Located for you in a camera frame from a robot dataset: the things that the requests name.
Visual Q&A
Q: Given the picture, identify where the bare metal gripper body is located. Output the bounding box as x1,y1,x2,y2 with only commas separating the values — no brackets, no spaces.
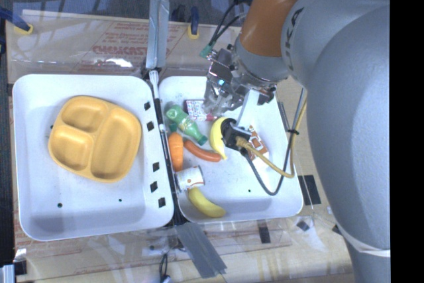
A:
206,46,278,106

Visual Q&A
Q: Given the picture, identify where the colourful printed packet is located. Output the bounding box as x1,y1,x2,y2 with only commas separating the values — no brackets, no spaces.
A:
185,99,217,122

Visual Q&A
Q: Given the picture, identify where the green plastic bottle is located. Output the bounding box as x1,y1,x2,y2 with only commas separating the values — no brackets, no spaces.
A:
165,104,209,146

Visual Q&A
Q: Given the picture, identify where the yellow banana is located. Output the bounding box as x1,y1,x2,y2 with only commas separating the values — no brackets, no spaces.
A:
186,186,227,219
209,116,230,161

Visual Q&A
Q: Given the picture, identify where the orange and white carton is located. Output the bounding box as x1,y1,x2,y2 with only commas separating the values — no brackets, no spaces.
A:
246,125,270,162

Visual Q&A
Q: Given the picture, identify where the orange sausage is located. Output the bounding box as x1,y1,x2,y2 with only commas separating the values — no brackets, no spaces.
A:
183,139,223,163

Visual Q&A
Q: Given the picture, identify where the orange carrot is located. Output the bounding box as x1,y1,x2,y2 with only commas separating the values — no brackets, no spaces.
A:
168,122,185,172

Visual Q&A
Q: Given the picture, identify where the white plastic tray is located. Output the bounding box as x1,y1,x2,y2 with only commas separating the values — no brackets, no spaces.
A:
158,76,305,225
12,73,176,242

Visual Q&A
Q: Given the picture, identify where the yellow divided plate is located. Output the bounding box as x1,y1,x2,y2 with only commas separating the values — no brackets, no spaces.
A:
47,95,143,184

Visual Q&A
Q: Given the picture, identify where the brown cardboard board red print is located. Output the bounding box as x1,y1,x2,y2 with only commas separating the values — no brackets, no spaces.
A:
5,9,356,283

